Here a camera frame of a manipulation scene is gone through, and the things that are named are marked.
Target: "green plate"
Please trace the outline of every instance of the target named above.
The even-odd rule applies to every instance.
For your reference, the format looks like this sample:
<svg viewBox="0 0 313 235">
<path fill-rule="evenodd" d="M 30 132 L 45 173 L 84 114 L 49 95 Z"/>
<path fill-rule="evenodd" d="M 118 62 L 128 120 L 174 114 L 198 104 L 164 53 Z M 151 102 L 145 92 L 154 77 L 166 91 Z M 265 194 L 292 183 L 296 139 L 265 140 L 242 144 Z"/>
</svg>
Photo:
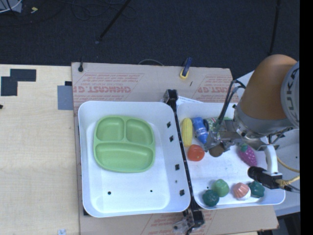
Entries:
<svg viewBox="0 0 313 235">
<path fill-rule="evenodd" d="M 143 172 L 155 160 L 153 130 L 146 121 L 128 116 L 106 116 L 98 120 L 93 137 L 93 154 L 104 169 Z"/>
</svg>

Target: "blue object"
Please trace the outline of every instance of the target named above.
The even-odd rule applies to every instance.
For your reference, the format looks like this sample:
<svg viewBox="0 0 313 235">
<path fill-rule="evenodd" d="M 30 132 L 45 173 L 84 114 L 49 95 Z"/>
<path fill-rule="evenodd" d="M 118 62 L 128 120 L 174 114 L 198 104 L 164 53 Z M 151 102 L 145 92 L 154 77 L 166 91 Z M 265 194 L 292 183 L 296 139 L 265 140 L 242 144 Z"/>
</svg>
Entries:
<svg viewBox="0 0 313 235">
<path fill-rule="evenodd" d="M 203 123 L 203 119 L 201 117 L 194 117 L 191 119 L 192 125 L 195 129 L 196 137 L 201 143 L 206 143 L 206 139 L 208 136 L 208 132 Z"/>
</svg>

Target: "toy tomato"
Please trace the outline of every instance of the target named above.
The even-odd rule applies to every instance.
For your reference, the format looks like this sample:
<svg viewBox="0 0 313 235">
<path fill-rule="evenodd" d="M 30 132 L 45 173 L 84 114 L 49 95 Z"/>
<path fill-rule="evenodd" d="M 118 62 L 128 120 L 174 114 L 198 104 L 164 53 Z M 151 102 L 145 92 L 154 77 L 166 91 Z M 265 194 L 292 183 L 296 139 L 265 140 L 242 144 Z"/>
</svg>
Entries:
<svg viewBox="0 0 313 235">
<path fill-rule="evenodd" d="M 192 144 L 189 147 L 187 157 L 191 161 L 200 161 L 204 158 L 205 152 L 200 145 Z"/>
</svg>

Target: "cardboard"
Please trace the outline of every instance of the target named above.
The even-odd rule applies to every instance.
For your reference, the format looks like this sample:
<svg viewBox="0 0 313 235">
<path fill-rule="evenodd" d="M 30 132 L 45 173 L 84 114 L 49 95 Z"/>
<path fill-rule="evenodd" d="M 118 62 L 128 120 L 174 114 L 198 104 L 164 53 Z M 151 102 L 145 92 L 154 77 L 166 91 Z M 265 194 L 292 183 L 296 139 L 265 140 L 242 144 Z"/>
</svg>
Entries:
<svg viewBox="0 0 313 235">
<path fill-rule="evenodd" d="M 106 218 L 84 215 L 78 108 L 89 100 L 161 101 L 167 89 L 175 89 L 179 96 L 202 102 L 224 102 L 232 81 L 230 70 L 190 67 L 188 77 L 182 80 L 179 77 L 182 67 L 83 63 L 83 71 L 80 72 L 79 66 L 80 63 L 72 63 L 71 67 L 81 235 L 180 234 L 173 232 L 173 224 L 183 218 L 180 212 Z M 234 95 L 232 102 L 238 102 L 237 95 Z M 221 235 L 278 228 L 272 206 L 202 210 L 202 213 L 205 224 L 192 234 Z"/>
</svg>

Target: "green ball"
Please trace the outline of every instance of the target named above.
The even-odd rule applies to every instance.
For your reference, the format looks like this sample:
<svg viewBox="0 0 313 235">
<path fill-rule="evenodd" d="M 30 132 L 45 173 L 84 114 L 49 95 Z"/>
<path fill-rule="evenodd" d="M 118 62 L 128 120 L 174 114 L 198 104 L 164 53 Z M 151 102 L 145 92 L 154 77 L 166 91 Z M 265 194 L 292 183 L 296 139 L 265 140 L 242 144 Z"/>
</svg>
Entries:
<svg viewBox="0 0 313 235">
<path fill-rule="evenodd" d="M 207 190 L 203 195 L 202 199 L 207 206 L 215 206 L 220 200 L 218 194 L 213 190 Z"/>
<path fill-rule="evenodd" d="M 219 197 L 222 198 L 229 193 L 229 186 L 223 179 L 219 179 L 214 182 L 212 190 L 214 190 Z"/>
</svg>

